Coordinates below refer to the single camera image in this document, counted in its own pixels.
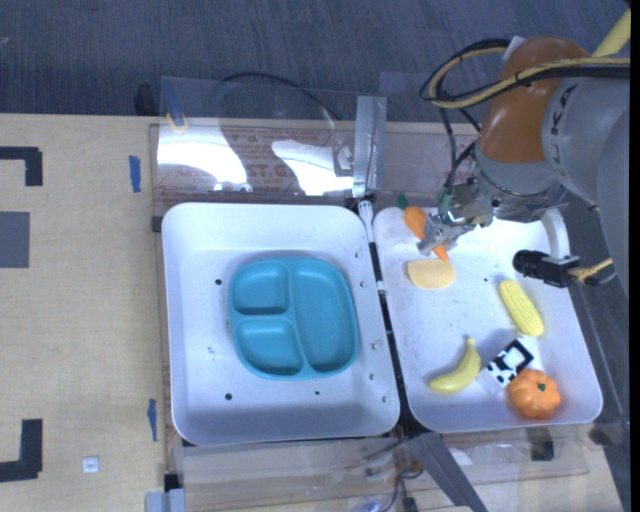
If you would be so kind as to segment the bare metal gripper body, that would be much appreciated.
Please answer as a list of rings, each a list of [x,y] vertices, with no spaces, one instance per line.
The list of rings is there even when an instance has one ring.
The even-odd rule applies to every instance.
[[[540,220],[543,214],[562,207],[568,191],[561,185],[534,194],[515,194],[482,180],[467,180],[438,191],[438,211],[449,224],[489,225],[494,218],[518,223]]]

